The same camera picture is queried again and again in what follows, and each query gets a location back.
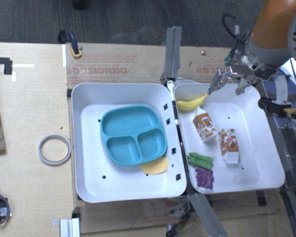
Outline yellow banana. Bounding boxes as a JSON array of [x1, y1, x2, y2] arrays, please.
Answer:
[[176, 93, 210, 112]]

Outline white plastic tray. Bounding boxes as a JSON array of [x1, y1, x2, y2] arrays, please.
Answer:
[[71, 82, 187, 204], [174, 82, 286, 195]]

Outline black cylinder on white bracket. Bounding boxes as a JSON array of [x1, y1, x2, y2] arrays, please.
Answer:
[[258, 74, 293, 119]]

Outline white tape roll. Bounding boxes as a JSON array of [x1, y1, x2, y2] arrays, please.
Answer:
[[37, 134, 72, 166]]

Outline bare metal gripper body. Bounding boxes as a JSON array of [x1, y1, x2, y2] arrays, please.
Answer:
[[228, 49, 279, 83]]

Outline green asparagus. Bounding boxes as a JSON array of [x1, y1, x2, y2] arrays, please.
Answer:
[[186, 152, 214, 171]]

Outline blue divided plate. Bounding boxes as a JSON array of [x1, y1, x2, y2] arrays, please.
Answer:
[[100, 104, 168, 167]]

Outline brown cardboard board, red print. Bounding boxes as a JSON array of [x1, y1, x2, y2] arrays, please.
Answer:
[[65, 42, 287, 234]]

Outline purple grapes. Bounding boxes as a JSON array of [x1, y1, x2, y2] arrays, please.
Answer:
[[194, 167, 215, 190]]

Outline yellow round biscuit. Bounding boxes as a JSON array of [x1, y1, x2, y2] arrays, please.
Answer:
[[141, 156, 169, 175]]

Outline orange and white carton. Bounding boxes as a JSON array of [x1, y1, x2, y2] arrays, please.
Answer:
[[192, 106, 219, 143], [218, 128, 240, 164]]

